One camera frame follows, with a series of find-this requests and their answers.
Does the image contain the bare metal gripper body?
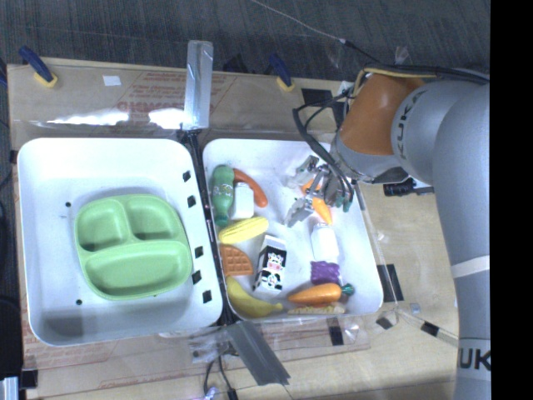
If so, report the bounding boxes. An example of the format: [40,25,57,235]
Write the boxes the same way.
[311,156,356,208]

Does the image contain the small orange yellow carrot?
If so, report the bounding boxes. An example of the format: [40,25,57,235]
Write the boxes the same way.
[301,178,335,227]

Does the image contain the tall white bottle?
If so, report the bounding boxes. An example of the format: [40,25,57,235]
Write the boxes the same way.
[310,221,341,265]

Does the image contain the purple grapes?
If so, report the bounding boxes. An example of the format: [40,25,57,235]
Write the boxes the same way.
[309,260,342,287]

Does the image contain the yellow corn cob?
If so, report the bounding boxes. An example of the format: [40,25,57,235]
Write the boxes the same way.
[217,216,270,245]

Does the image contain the green divided plate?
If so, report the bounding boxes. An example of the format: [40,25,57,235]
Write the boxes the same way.
[73,193,194,302]

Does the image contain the black cylinder on white bracket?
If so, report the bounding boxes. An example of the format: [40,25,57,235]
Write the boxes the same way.
[382,177,436,198]

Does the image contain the cow print milk carton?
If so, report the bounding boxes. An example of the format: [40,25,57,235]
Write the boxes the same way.
[252,234,289,293]

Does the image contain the orange waffle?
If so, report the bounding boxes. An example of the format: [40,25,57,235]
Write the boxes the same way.
[218,243,255,278]

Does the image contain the brown cardboard board red print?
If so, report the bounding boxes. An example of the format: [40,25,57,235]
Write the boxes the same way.
[6,56,461,400]

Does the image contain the orange sausage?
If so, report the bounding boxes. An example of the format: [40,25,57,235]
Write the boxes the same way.
[232,167,269,209]

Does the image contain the yellow banana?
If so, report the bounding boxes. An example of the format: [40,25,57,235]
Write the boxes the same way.
[225,275,285,319]

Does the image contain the white plastic tray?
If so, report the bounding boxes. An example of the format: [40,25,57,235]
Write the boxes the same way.
[16,136,224,348]
[201,137,385,323]

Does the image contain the orange carrot green top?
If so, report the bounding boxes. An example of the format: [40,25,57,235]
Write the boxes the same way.
[287,282,356,307]

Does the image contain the yellow pizza slice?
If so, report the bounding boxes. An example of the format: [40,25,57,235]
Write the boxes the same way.
[286,302,347,317]

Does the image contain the green bottle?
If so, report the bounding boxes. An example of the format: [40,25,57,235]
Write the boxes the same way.
[210,164,236,229]

